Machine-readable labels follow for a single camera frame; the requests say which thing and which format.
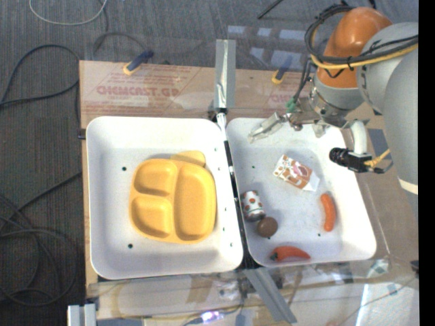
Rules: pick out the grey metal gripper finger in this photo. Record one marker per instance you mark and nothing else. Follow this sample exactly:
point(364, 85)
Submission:
point(320, 130)
point(266, 127)

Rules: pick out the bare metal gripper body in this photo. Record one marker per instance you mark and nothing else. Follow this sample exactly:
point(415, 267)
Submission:
point(317, 112)

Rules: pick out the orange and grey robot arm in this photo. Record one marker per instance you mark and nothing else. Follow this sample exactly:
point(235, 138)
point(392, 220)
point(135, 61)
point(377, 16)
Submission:
point(397, 90)

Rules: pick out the thin black and white rod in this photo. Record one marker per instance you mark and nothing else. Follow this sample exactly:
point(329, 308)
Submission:
point(227, 151)

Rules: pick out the white and orange carton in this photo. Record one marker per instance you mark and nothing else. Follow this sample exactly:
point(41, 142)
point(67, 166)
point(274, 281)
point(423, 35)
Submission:
point(294, 172)

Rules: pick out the white can with red print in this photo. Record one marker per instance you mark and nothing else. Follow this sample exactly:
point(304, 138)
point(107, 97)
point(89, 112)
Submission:
point(252, 205)

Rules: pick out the orange sausage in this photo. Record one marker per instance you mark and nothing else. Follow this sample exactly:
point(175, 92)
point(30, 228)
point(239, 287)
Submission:
point(328, 212)

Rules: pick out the white plastic tray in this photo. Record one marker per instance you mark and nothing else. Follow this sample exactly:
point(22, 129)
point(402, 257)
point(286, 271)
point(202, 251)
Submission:
point(112, 199)
point(292, 216)

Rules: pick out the brown round toy food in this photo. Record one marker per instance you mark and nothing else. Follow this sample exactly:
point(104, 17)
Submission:
point(267, 227)

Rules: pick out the yellow divided plate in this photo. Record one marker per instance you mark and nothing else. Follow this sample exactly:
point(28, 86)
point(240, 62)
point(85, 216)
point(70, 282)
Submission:
point(190, 202)

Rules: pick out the orange carrot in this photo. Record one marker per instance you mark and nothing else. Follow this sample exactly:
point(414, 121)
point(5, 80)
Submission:
point(290, 253)

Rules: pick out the brown cardboard board, red print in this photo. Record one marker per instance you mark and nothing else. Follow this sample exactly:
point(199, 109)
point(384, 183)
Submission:
point(136, 93)

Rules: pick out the black cylinder on white bracket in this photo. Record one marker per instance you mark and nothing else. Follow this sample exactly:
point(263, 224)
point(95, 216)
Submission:
point(355, 160)

